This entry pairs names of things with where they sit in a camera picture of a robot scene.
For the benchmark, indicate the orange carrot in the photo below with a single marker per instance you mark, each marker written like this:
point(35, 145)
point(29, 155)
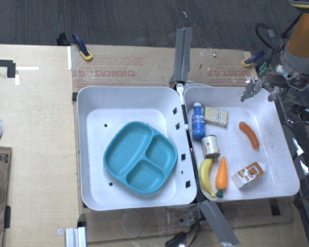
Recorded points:
point(221, 176)

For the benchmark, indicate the yellow banana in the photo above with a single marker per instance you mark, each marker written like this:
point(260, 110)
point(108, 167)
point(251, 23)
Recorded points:
point(204, 174)

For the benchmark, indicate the yellow and green patterned packet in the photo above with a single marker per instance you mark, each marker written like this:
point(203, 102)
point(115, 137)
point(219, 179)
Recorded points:
point(216, 116)

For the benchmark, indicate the blue plastic bottle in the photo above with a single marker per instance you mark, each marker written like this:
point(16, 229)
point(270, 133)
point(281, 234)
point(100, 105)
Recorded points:
point(198, 123)

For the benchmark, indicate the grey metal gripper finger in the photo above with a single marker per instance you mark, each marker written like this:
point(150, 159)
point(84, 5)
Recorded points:
point(251, 87)
point(274, 94)

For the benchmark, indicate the brown cardboard board, red print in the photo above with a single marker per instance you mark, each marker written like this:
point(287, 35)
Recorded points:
point(144, 68)

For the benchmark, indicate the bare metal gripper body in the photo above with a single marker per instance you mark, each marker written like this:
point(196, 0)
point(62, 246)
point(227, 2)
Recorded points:
point(294, 79)

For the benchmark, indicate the white plastic tray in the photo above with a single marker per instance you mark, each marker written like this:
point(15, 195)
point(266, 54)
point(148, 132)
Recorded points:
point(98, 163)
point(273, 163)

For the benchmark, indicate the small white and orange can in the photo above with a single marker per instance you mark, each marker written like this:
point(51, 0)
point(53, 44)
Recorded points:
point(210, 147)

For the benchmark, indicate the white and orange carton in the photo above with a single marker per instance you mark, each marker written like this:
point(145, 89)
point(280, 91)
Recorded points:
point(247, 176)

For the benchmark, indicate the orange sausage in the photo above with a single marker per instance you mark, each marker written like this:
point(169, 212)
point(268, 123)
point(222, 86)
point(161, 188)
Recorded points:
point(249, 135)

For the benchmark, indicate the black cylinder on white bracket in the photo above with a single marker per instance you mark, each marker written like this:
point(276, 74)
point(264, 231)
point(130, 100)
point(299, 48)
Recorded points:
point(301, 113)

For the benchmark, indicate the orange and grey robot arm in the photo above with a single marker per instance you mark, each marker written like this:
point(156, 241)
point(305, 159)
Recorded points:
point(301, 40)

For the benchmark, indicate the blue divided plate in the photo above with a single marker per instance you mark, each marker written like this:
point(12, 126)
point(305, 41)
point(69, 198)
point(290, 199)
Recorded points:
point(128, 148)

